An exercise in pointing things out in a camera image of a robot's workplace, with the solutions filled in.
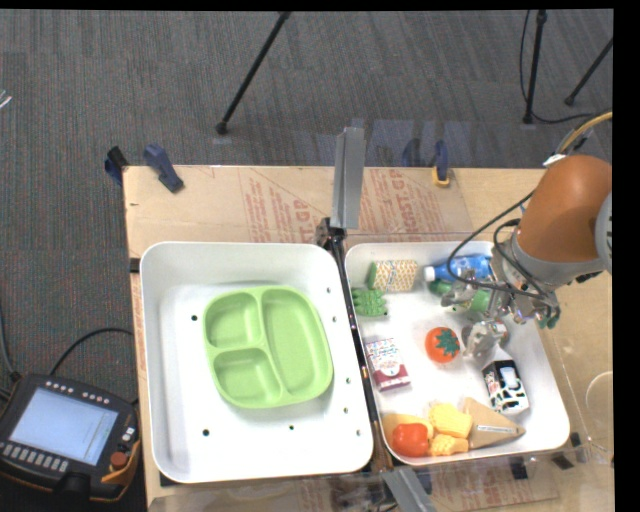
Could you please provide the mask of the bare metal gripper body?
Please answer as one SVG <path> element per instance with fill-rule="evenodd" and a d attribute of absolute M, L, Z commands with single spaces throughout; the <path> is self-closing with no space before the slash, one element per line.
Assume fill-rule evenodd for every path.
<path fill-rule="evenodd" d="M 510 316 L 517 324 L 532 320 L 539 326 L 555 326 L 560 319 L 555 292 L 519 271 L 481 282 L 480 288 L 489 292 L 487 317 Z"/>

